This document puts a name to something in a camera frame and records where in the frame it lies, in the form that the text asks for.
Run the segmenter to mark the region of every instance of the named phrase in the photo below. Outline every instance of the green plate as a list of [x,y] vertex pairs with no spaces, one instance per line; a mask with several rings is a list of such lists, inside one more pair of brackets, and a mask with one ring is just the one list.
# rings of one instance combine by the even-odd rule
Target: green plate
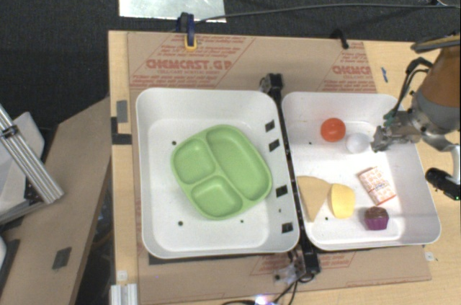
[[171,156],[171,168],[191,203],[211,219],[242,213],[272,188],[261,155],[230,125],[216,125],[181,142]]

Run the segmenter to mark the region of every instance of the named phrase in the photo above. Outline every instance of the cheese wedge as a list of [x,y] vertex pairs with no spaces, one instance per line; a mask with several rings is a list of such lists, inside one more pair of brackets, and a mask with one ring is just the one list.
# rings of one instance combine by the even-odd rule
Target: cheese wedge
[[328,197],[331,184],[316,177],[299,176],[297,186],[300,190],[301,200],[308,212],[308,218],[314,222],[319,210]]
[[350,217],[355,209],[355,193],[345,185],[334,183],[330,192],[330,207],[339,219]]

